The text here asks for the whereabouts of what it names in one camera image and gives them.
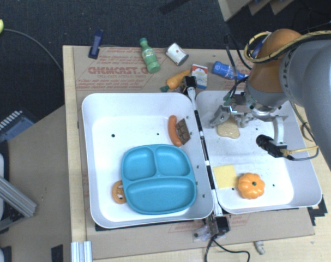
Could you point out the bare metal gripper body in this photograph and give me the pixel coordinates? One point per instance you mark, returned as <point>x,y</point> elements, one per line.
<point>259,113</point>

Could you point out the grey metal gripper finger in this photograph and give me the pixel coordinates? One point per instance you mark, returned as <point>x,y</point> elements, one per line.
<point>219,116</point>
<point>243,119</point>

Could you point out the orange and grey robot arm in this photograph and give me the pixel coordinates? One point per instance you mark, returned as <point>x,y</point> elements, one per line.
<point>307,72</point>

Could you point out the beige flat blob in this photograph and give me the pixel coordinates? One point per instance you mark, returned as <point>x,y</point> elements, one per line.
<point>229,131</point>

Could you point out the thin black and white rod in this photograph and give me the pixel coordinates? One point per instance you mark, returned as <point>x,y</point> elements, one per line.
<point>203,140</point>

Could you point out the brown chocolate bar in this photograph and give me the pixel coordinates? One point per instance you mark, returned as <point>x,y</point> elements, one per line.
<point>183,132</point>

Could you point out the white and red carton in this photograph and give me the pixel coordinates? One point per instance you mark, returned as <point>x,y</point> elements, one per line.
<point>200,75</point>

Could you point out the blue bottle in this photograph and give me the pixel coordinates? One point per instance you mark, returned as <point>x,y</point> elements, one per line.
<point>224,70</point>

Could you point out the white plastic tray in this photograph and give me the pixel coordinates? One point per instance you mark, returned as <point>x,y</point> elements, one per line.
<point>266,162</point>
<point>143,130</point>

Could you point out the orange sausage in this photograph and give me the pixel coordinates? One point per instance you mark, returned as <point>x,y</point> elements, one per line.
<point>171,130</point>

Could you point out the orange carrot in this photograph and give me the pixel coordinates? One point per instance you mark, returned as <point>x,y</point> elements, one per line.
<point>175,81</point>

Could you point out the yellow cheese slice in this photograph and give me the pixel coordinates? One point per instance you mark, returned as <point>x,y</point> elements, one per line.
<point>225,176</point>

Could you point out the orange pumpkin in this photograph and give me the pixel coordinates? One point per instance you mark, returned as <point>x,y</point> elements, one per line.
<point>251,186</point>

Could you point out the white can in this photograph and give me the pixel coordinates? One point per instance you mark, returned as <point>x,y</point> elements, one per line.
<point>176,54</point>

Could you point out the blue divided plate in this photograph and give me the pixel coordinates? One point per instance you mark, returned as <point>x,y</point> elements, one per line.
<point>157,179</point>

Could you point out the green bottle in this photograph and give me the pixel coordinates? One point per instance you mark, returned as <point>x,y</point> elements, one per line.
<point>150,56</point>

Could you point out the brown cardboard board red print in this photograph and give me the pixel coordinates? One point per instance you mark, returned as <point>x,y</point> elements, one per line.
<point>116,72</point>

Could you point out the orange pretzel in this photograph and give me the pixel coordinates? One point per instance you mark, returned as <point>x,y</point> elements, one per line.
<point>117,194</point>

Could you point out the black cylinder on white bracket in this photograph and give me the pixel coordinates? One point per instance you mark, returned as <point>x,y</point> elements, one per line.
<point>269,145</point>

